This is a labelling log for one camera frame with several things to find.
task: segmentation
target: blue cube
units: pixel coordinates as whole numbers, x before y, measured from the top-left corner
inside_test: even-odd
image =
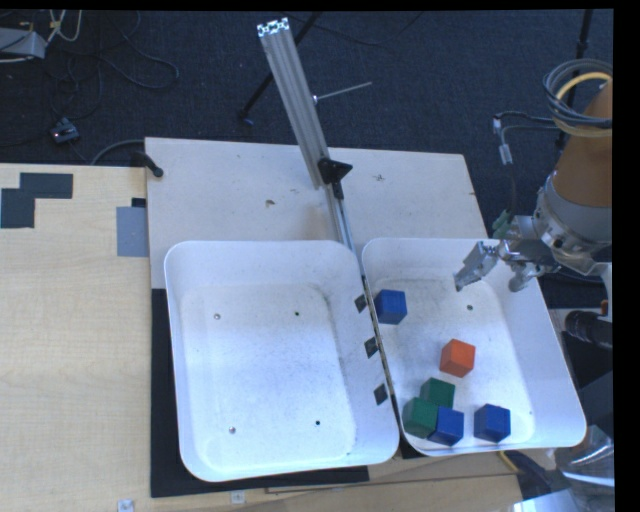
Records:
[[[450,407],[438,406],[435,431],[428,437],[434,443],[453,446],[464,435],[464,414]]]
[[[398,325],[407,316],[407,300],[402,291],[380,290],[373,304],[381,324]]]
[[[499,443],[511,434],[511,411],[485,404],[473,415],[473,435],[478,439]]]

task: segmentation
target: light wood surface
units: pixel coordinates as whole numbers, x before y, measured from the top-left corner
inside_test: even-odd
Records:
[[[74,190],[37,199],[35,228],[0,229],[0,510],[488,512],[520,499],[495,454],[392,460],[366,485],[255,489],[244,505],[151,498],[149,259],[117,256],[116,238],[145,170],[0,164],[0,188],[20,172],[72,173]]]

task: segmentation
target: metal pole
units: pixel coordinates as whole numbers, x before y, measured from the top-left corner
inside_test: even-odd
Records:
[[[355,251],[344,202],[336,197],[332,184],[327,184],[322,179],[319,162],[330,159],[329,148],[327,148],[313,96],[289,30],[289,20],[282,18],[258,25],[258,37],[280,91],[311,181],[315,188],[324,187],[325,189],[339,241]]]
[[[322,14],[322,11],[314,11],[311,13],[311,17],[307,20],[307,22],[304,24],[302,29],[300,29],[300,33],[295,38],[296,45],[300,44],[300,41],[302,41],[304,36],[307,34],[307,32],[309,32],[309,29],[313,26],[313,24],[316,22],[316,20],[320,17],[321,14]],[[266,90],[266,88],[269,86],[271,82],[273,82],[273,73],[269,73],[269,75],[258,86],[256,91],[251,96],[251,98],[249,98],[249,101],[246,103],[246,105],[240,110],[240,112],[238,112],[238,115],[240,116],[240,119],[242,121],[250,125],[253,124],[251,119],[249,119],[249,111],[251,110],[253,105],[256,103],[256,101],[258,101],[260,96],[262,96],[262,93]]]

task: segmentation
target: tripod leg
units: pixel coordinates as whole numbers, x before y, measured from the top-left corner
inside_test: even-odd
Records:
[[[582,16],[582,29],[580,30],[580,39],[578,39],[578,48],[576,50],[576,59],[581,59],[584,57],[584,52],[589,46],[589,27],[591,26],[591,17],[593,15],[593,9],[585,9],[584,15]],[[577,77],[579,71],[575,71],[573,73],[573,78]],[[576,94],[575,87],[572,87],[569,91],[569,95],[567,96],[567,106],[573,106],[573,99]],[[560,135],[558,135],[558,139],[556,140],[556,147],[562,151],[564,149],[564,145],[566,143],[567,134],[563,131],[560,131]]]

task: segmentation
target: gray tape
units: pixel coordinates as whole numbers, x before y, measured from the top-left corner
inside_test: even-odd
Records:
[[[118,256],[149,256],[147,209],[131,206],[116,208]]]

